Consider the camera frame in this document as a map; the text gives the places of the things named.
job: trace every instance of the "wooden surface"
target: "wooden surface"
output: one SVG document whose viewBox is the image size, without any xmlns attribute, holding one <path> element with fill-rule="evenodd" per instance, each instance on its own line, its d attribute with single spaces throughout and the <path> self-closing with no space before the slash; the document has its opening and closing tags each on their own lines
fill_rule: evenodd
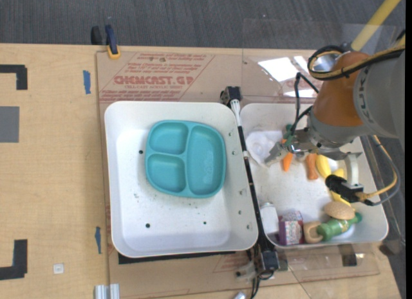
<svg viewBox="0 0 412 299">
<path fill-rule="evenodd" d="M 241 56 L 234 49 L 123 49 Z M 26 91 L 15 89 L 13 74 L 0 74 L 0 105 L 20 107 L 19 143 L 0 143 L 0 267 L 12 265 L 14 240 L 28 240 L 28 272 L 0 281 L 1 298 L 92 298 L 95 285 L 110 283 L 95 62 L 102 50 L 0 44 L 0 64 L 28 68 Z M 88 95 L 83 71 L 91 75 Z M 241 76 L 240 69 L 232 72 Z M 378 249 L 374 253 L 377 275 L 261 286 L 256 298 L 400 298 L 387 258 Z M 54 274 L 53 265 L 60 263 L 64 272 Z M 231 299 L 236 293 L 172 298 Z"/>
</svg>

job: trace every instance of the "green bottle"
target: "green bottle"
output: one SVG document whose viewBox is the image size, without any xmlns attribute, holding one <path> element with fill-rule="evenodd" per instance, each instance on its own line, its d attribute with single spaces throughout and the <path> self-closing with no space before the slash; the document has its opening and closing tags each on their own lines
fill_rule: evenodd
<svg viewBox="0 0 412 299">
<path fill-rule="evenodd" d="M 332 218 L 328 222 L 318 225 L 316 231 L 319 235 L 323 236 L 322 241 L 327 241 L 333 236 L 346 232 L 352 224 L 361 222 L 361 220 L 362 215 L 355 212 L 355 217 L 350 220 Z"/>
</svg>

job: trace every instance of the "gray carpet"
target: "gray carpet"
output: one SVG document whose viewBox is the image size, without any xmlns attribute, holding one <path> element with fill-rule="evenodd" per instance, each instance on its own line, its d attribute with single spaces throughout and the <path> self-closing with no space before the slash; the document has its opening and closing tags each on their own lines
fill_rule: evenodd
<svg viewBox="0 0 412 299">
<path fill-rule="evenodd" d="M 350 40 L 350 35 L 340 37 L 332 28 L 337 24 L 348 24 L 352 29 L 362 26 L 382 2 L 0 0 L 0 42 L 90 44 L 91 27 L 98 25 L 103 29 L 110 23 L 120 45 L 316 49 L 342 43 L 348 37 Z M 384 25 L 373 50 L 388 45 L 406 27 L 406 0 L 397 5 Z M 279 26 L 290 30 L 284 34 Z M 405 237 L 404 151 L 397 140 L 382 139 L 382 143 L 402 174 L 401 192 L 386 207 L 391 231 L 382 250 L 389 256 L 402 297 L 406 298 L 405 245 L 399 244 L 399 238 Z M 378 181 L 388 180 L 387 168 Z"/>
</svg>

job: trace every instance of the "teal divided plate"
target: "teal divided plate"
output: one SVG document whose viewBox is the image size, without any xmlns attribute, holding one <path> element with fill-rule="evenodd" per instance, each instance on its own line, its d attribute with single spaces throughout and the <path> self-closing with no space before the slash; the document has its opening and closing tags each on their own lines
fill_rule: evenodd
<svg viewBox="0 0 412 299">
<path fill-rule="evenodd" d="M 147 137 L 147 180 L 157 190 L 176 196 L 204 198 L 223 186 L 225 142 L 209 125 L 166 120 L 156 123 Z"/>
</svg>

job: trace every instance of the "gray square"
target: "gray square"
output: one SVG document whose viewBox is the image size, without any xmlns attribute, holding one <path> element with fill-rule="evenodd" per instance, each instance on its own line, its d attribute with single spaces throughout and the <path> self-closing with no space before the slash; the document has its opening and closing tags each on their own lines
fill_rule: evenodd
<svg viewBox="0 0 412 299">
<path fill-rule="evenodd" d="M 0 106 L 0 142 L 19 142 L 20 107 Z"/>
</svg>

